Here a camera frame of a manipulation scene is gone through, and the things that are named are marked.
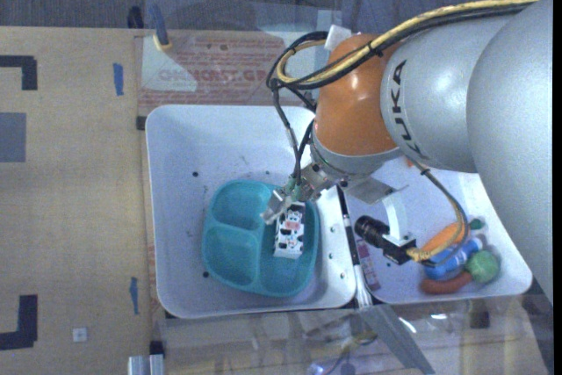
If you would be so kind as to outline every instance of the small white square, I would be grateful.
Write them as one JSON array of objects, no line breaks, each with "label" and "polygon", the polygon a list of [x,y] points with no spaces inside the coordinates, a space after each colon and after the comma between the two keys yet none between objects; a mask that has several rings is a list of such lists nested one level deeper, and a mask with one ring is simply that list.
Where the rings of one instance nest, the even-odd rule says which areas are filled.
[{"label": "small white square", "polygon": [[72,340],[75,343],[85,343],[88,341],[88,329],[86,327],[72,328]]}]

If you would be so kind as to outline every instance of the teal divided plate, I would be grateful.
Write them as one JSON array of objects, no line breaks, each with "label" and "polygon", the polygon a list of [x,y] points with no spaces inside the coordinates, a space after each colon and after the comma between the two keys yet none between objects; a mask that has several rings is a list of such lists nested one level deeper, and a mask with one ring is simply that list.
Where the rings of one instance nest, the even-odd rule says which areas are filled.
[{"label": "teal divided plate", "polygon": [[297,259],[273,256],[275,224],[262,213],[272,184],[234,180],[213,195],[203,228],[203,262],[216,279],[233,288],[271,297],[291,297],[313,275],[318,253],[320,218],[306,202],[303,253]]}]

